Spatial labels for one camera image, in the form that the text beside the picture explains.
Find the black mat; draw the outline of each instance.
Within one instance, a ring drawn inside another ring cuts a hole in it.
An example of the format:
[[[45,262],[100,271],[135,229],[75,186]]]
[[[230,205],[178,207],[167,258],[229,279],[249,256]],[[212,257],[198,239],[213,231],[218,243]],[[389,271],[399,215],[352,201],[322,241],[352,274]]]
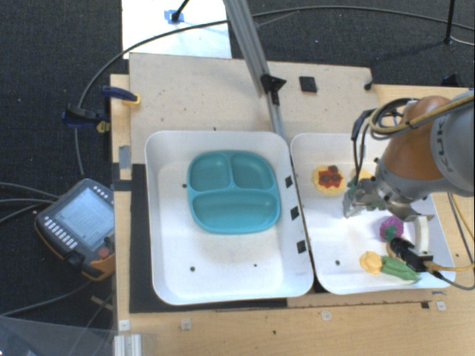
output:
[[[130,312],[184,312],[204,309],[270,309],[286,307],[285,299],[247,300],[173,306],[154,292],[151,280],[147,177],[144,165],[132,167]]]

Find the black cable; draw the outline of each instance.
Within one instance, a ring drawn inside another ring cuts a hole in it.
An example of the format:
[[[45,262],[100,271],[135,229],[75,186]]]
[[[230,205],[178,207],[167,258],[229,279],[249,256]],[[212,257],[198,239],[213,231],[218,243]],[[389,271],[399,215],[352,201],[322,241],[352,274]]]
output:
[[[25,307],[22,307],[20,309],[7,311],[7,312],[4,312],[3,314],[0,314],[0,316],[2,316],[2,317],[11,317],[13,315],[22,314],[22,313],[28,312],[30,310],[39,309],[40,307],[44,307],[44,306],[50,305],[52,303],[59,302],[60,300],[64,300],[66,298],[71,297],[72,295],[75,295],[75,293],[80,292],[81,290],[88,287],[90,284],[92,284],[92,281],[88,281],[84,285],[81,285],[79,288],[74,289],[73,291],[70,291],[69,293],[60,295],[59,297],[56,297],[56,298],[53,298],[53,299],[50,299],[50,300],[45,300],[45,301],[40,302],[40,303],[34,303],[33,305],[25,306]]]
[[[50,198],[53,198],[55,200],[59,198],[58,195],[50,194],[50,193],[47,193],[46,191],[42,191],[42,190],[37,190],[36,188],[31,188],[31,187],[27,187],[27,186],[23,186],[23,185],[18,185],[16,183],[0,182],[0,187],[18,188],[20,190],[25,190],[25,191],[33,192],[33,193],[36,193],[36,194],[41,194],[41,195],[44,195],[45,197],[50,197]]]
[[[468,255],[468,258],[470,260],[470,262],[473,264],[474,263],[474,258],[472,256],[472,253],[471,253],[471,250],[470,250],[470,247],[468,246],[468,243],[467,243],[467,238],[465,237],[465,234],[464,234],[464,231],[463,231],[463,228],[462,228],[462,224],[460,223],[460,218],[459,218],[459,215],[457,213],[457,210],[455,208],[455,205],[453,204],[453,199],[452,199],[452,196],[448,193],[448,201],[449,203],[451,204],[451,209],[452,209],[452,213],[453,213],[453,217],[455,218],[455,221],[456,221],[456,224],[457,224],[457,228],[459,229],[459,233],[460,233],[460,237],[462,238],[462,241],[464,243],[464,246],[465,246],[465,250],[467,251],[467,255]],[[471,291],[471,290],[475,290],[475,283],[472,285],[472,286],[463,286],[463,285],[460,285],[458,283],[455,283],[455,282],[452,282],[450,281],[448,278],[445,278],[442,273],[440,273],[439,271],[435,271],[434,273],[432,273],[432,275],[436,278],[439,278],[440,280],[442,281],[445,281],[446,283],[448,283],[449,285],[452,285],[453,287],[456,287],[458,289],[461,289],[461,290],[466,290],[466,291]]]
[[[358,172],[358,139],[353,140],[353,161],[355,163],[355,184],[358,183],[359,172]]]
[[[295,14],[299,13],[297,10],[294,11],[294,12],[291,12],[291,13],[287,13],[287,14],[284,14],[283,16],[280,16],[280,17],[276,17],[275,19],[271,19],[269,21],[266,21],[266,22],[262,22],[260,24],[256,24],[256,29],[261,29],[262,27],[266,26],[266,25],[269,25],[269,24],[272,24],[274,22],[277,22],[277,21],[280,21],[280,20],[283,20],[283,19],[286,19],[290,16],[293,16]]]
[[[451,36],[451,40],[455,41],[455,42],[458,42],[460,44],[464,44],[464,45],[468,45],[468,46],[475,46],[475,44],[473,42],[468,42],[468,41],[463,41],[461,39],[456,39],[454,36]]]
[[[15,211],[12,214],[7,215],[6,217],[2,217],[0,219],[0,224],[5,223],[7,220],[11,219],[12,217],[18,216],[20,214],[23,214],[24,212],[27,212],[29,210],[33,210],[35,208],[38,208],[41,206],[42,203],[39,203],[37,205],[29,205],[28,207],[22,208],[21,210]]]
[[[463,98],[469,97],[470,95],[473,95],[473,91],[467,91],[466,93],[463,93],[462,95],[460,95],[458,98],[455,98],[455,99],[461,99],[462,96],[463,96]],[[374,114],[371,117],[371,119],[370,119],[371,124],[373,125],[373,127],[374,126],[376,126],[376,127],[379,126],[380,128],[389,128],[386,125],[383,125],[382,119],[385,116],[391,114],[391,112],[396,111],[398,108],[405,106],[409,101],[410,101],[410,98],[402,98],[402,99],[393,100],[392,102],[389,102],[389,103],[381,106],[381,108],[379,108],[376,111],[376,114]],[[429,122],[432,122],[432,121],[438,119],[439,117],[447,115],[448,113],[455,113],[455,112],[458,112],[460,110],[463,110],[463,109],[466,108],[466,105],[468,105],[470,103],[473,103],[473,99],[468,100],[465,103],[459,104],[458,106],[448,108],[444,111],[440,111],[437,114],[432,113],[431,115],[427,115],[425,117],[425,119],[417,120],[418,118],[414,118],[413,120],[408,120],[408,121],[405,122],[405,124],[406,124],[405,127],[400,128],[397,131],[391,131],[390,133],[383,133],[382,130],[379,131],[378,128],[377,129],[372,128],[371,129],[371,137],[374,138],[374,139],[377,139],[377,140],[390,139],[392,137],[398,136],[398,135],[403,134],[405,132],[408,132],[408,131],[411,131],[413,129],[419,128],[419,127],[421,127],[421,126],[423,126],[423,125],[425,125]]]
[[[35,203],[54,203],[53,200],[45,200],[45,199],[33,199],[33,198],[8,198],[8,199],[1,199],[0,205],[2,203],[25,203],[25,202],[35,202]]]
[[[358,161],[358,170],[356,171],[356,182],[358,182],[359,174],[361,173],[361,169],[363,168],[363,158],[364,158],[364,139],[366,137],[366,132],[370,127],[369,124],[366,124],[364,127],[363,133],[361,134],[361,144],[359,148],[359,161]]]
[[[410,101],[415,101],[414,99],[411,99],[411,98],[407,98],[407,99],[401,99],[401,100],[407,100],[403,105],[407,105],[408,102]],[[379,120],[378,120],[378,125],[381,127],[381,128],[389,128],[388,125],[385,125],[383,123],[383,119],[386,118],[386,117],[393,117],[393,119],[395,121],[393,121],[393,124],[394,125],[397,125],[397,121],[396,121],[396,117],[399,117],[399,118],[402,118],[404,115],[402,113],[399,113],[396,108],[393,108],[393,109],[390,109],[390,110],[387,110],[387,112],[383,115],[383,117],[380,117]]]
[[[372,7],[356,7],[356,6],[344,6],[344,5],[313,5],[313,6],[308,6],[308,7],[294,7],[294,8],[286,8],[286,9],[280,9],[280,10],[271,10],[269,12],[262,12],[262,13],[256,13],[252,15],[253,18],[259,18],[259,17],[264,17],[264,16],[271,16],[271,15],[276,15],[276,14],[282,14],[282,13],[294,13],[294,12],[303,12],[306,10],[364,10],[364,11],[369,11],[369,12],[376,12],[376,13],[389,13],[389,14],[395,14],[399,16],[407,16],[407,17],[412,17],[415,19],[424,19],[428,21],[433,21],[433,22],[440,22],[443,24],[447,24],[447,21],[442,20],[442,19],[436,19],[434,17],[429,17],[429,16],[423,16],[423,15],[417,15],[414,13],[406,13],[406,12],[400,12],[398,10],[386,10],[386,9],[381,9],[381,8],[372,8]],[[157,39],[161,39],[163,37],[171,36],[173,34],[178,34],[182,32],[186,32],[187,30],[193,30],[193,29],[200,29],[204,27],[211,27],[215,25],[221,25],[221,24],[226,24],[228,23],[229,20],[221,20],[221,21],[216,21],[216,22],[208,22],[205,24],[198,24],[194,25],[191,27],[184,27],[176,30],[172,30],[170,32],[162,33],[157,36],[150,37],[149,39],[144,39],[140,42],[137,42],[136,44],[128,47],[127,49],[121,51],[118,53],[116,56],[114,56],[111,60],[109,60],[104,66],[101,67],[101,69],[96,73],[96,75],[93,76],[93,78],[89,81],[88,85],[82,92],[81,98],[79,99],[79,104],[78,107],[82,107],[82,104],[85,101],[86,96],[89,93],[89,90],[92,88],[93,84],[96,82],[96,80],[104,73],[115,61],[120,59],[122,56],[124,56],[126,53],[129,53],[133,49],[136,49],[139,46],[142,46],[144,44],[147,44],[149,42],[155,41]],[[452,23],[453,26],[461,27],[467,30],[472,30],[474,31],[475,29],[466,25],[462,24],[457,24],[457,23]],[[85,178],[85,172],[84,168],[82,165],[82,158],[81,158],[81,151],[79,148],[79,136],[78,136],[78,130],[74,129],[74,142],[75,142],[75,149],[76,149],[76,159],[77,159],[77,164],[79,167],[79,173],[81,175],[81,178]]]
[[[459,229],[459,233],[460,233],[460,237],[462,238],[462,241],[463,241],[463,244],[464,244],[464,247],[465,247],[465,250],[467,251],[467,255],[468,255],[468,259],[470,260],[470,263],[474,263],[474,258],[472,257],[472,253],[470,251],[470,247],[468,246],[468,243],[467,243],[467,238],[465,237],[465,233],[463,231],[463,228],[462,228],[462,224],[460,222],[460,218],[459,218],[459,215],[457,213],[457,210],[455,208],[455,204],[453,203],[453,199],[452,199],[452,196],[447,193],[447,196],[448,196],[448,202],[450,203],[451,205],[451,209],[452,209],[452,212],[453,212],[453,216],[455,217],[455,222],[457,224],[457,228]]]

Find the yellow toy food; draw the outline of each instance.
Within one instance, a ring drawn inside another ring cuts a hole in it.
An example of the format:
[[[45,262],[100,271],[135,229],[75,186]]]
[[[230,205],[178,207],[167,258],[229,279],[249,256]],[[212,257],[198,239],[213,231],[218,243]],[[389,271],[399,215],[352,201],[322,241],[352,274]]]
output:
[[[365,168],[361,168],[361,170],[359,171],[359,178],[358,180],[362,180],[362,179],[369,179],[371,178],[373,175],[368,171],[366,170]]]
[[[359,259],[359,264],[365,271],[371,274],[378,274],[383,267],[381,256],[372,251],[364,253]]]
[[[337,194],[346,187],[343,175],[334,165],[318,166],[312,173],[312,179],[317,190],[324,194]]]

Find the black bracket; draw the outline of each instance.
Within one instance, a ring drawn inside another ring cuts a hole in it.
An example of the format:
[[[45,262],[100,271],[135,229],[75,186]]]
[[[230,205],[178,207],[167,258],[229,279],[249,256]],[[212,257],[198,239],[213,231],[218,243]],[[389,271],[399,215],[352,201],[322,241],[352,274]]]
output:
[[[266,93],[271,93],[272,104],[281,105],[278,91],[287,83],[287,80],[280,79],[269,74],[264,74],[261,77],[261,83],[264,91],[266,91]]]
[[[459,81],[459,74],[457,73],[444,77],[440,85],[442,87],[462,87]]]
[[[365,84],[363,87],[366,91],[371,90],[371,87],[373,86],[374,83],[374,78],[372,78],[367,84]]]

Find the dark carpet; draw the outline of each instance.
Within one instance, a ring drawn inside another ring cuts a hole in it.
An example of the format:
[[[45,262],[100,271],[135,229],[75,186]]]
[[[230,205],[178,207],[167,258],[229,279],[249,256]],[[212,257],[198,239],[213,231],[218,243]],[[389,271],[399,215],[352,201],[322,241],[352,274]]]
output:
[[[446,20],[450,0],[248,1],[253,13],[331,5]],[[473,27],[474,0],[456,0],[453,20]],[[474,47],[445,44],[443,23],[347,8],[302,10],[256,23],[268,60],[370,67],[380,84],[435,86],[456,74],[460,85],[474,86]],[[63,194],[79,180],[79,171],[73,131],[62,126],[61,112],[67,104],[77,104],[91,77],[121,51],[121,0],[0,0],[0,28],[0,181]],[[472,30],[454,26],[452,34],[474,42]],[[233,56],[241,57],[231,38]],[[110,73],[127,73],[127,63],[117,62],[99,78],[85,108],[104,108],[99,87],[108,83]],[[83,130],[79,136],[87,176],[111,184],[108,135]],[[0,190],[0,199],[12,197],[32,194]],[[0,219],[21,207],[2,203]],[[33,219],[28,212],[0,225],[0,313],[86,282],[41,243]],[[109,278],[17,317],[84,326],[97,310],[91,295],[105,298],[111,286]],[[107,328],[111,321],[111,313],[104,311],[92,326]]]

